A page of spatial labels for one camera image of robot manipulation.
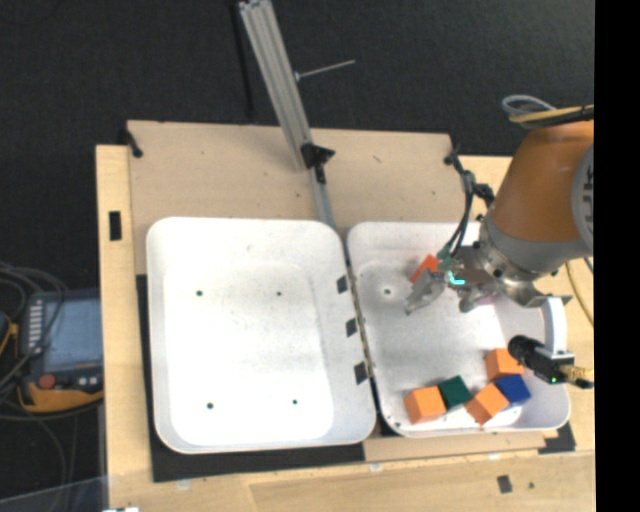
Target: emergency stop button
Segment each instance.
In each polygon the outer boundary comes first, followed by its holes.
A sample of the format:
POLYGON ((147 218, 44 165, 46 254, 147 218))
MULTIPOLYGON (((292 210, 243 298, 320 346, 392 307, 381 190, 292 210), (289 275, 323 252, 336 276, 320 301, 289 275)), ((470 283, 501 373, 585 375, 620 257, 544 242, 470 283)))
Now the emergency stop button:
POLYGON ((56 385, 56 376, 51 373, 45 373, 38 380, 38 384, 42 389, 53 389, 56 385))

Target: blue cube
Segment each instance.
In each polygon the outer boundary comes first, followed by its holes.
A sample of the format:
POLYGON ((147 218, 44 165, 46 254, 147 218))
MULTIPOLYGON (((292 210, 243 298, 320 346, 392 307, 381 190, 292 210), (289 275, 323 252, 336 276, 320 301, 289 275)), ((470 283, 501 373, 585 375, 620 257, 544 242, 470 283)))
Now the blue cube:
POLYGON ((509 405, 521 405, 531 398, 531 393, 524 383, 522 375, 507 375, 496 379, 495 384, 509 400, 509 405))

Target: empty white tray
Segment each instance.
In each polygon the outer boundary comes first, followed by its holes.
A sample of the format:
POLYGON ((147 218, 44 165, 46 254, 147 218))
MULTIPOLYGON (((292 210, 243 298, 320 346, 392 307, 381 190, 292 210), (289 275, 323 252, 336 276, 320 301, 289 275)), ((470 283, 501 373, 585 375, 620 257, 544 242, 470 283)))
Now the empty white tray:
POLYGON ((167 446, 235 452, 370 434, 375 407, 335 231, 165 218, 147 234, 147 273, 155 425, 167 446))
MULTIPOLYGON (((405 314, 403 299, 411 292, 410 276, 427 254, 437 254, 456 227, 367 222, 349 232, 355 289, 385 420, 407 437, 562 426, 570 411, 565 385, 549 385, 529 370, 524 380, 532 397, 498 413, 484 427, 463 406, 427 423, 409 421, 404 396, 411 390, 460 375, 474 394, 488 383, 486 353, 506 347, 516 334, 544 340, 541 311, 522 308, 505 297, 461 313, 457 294, 446 289, 435 302, 405 314)), ((469 224, 465 245, 477 240, 478 230, 478 223, 469 224)))

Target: green cube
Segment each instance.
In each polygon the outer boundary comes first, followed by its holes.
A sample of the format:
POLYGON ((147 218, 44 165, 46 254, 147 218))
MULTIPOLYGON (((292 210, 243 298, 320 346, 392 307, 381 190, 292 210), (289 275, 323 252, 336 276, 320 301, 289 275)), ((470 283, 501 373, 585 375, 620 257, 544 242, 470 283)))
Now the green cube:
POLYGON ((447 410, 468 402, 473 398, 460 375, 456 375, 455 377, 441 382, 438 384, 438 389, 440 390, 440 394, 442 395, 442 399, 444 400, 447 410))

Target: green light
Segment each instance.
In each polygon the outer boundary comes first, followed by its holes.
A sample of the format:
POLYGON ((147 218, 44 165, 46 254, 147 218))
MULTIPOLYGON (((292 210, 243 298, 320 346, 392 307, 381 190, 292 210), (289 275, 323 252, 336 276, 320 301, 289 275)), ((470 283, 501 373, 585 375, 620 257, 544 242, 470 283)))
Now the green light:
POLYGON ((453 272, 451 272, 451 270, 447 272, 447 275, 449 276, 449 282, 456 286, 461 286, 467 282, 464 279, 456 279, 455 276, 453 275, 453 272))

